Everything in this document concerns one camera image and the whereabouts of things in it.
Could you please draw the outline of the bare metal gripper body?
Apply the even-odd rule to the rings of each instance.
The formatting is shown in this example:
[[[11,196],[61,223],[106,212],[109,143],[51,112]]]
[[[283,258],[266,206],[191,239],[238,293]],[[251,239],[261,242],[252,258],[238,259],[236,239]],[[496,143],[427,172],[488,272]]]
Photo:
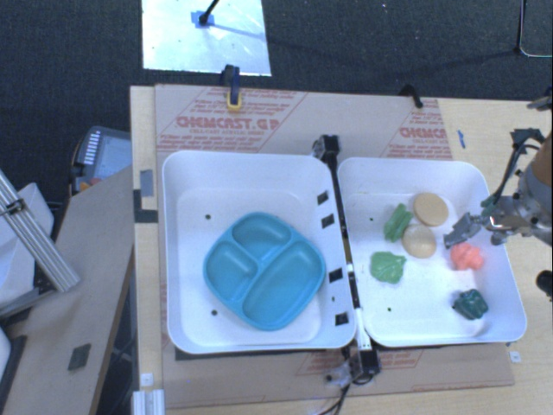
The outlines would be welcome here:
[[[510,236],[534,237],[552,245],[552,215],[530,195],[501,196],[493,205],[486,230],[508,229]]]

